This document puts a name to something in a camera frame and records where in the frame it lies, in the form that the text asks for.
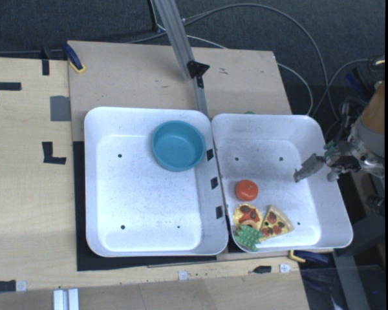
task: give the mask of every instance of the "beige board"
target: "beige board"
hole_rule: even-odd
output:
[[[309,309],[298,272],[79,289],[81,310]],[[52,291],[0,294],[0,309],[51,310]]]
[[[68,64],[0,58],[0,82],[20,82],[22,90],[0,91],[0,281],[25,280],[29,291],[191,279],[234,277],[258,265],[299,269],[283,254],[221,254],[217,262],[110,271],[76,271],[74,176],[70,122],[50,120],[50,97],[69,96]],[[65,165],[43,163],[42,141]]]
[[[197,109],[170,46],[69,41],[86,70],[69,68],[72,136],[83,141],[83,120],[100,106]],[[210,66],[204,91],[210,118],[225,112],[291,114],[273,52],[193,48]]]

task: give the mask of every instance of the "red round object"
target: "red round object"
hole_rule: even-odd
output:
[[[239,200],[252,201],[256,199],[259,188],[251,180],[243,179],[235,186],[235,195]]]

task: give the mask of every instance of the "black mat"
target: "black mat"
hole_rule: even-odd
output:
[[[109,270],[143,265],[206,262],[216,256],[149,256],[106,258],[95,254],[89,248],[85,234],[85,143],[73,143],[75,213],[76,213],[76,257],[77,270]]]

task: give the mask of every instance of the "metal plate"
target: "metal plate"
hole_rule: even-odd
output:
[[[316,121],[306,116],[221,114],[211,122],[222,188],[232,232],[233,212],[243,202],[235,195],[239,180],[259,187],[249,204],[263,215],[269,205],[281,209],[294,230],[257,244],[259,252],[338,248],[352,240],[352,227],[336,181],[329,168],[295,183],[293,173],[325,144]]]
[[[195,168],[156,161],[151,134],[169,120],[204,137]],[[201,112],[99,107],[85,118],[86,237],[101,256],[213,255],[227,245],[211,123]]]

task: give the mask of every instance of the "blue bowl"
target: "blue bowl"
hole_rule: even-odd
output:
[[[158,126],[151,138],[156,160],[170,171],[185,171],[198,165],[206,152],[202,134],[183,121],[167,121]]]

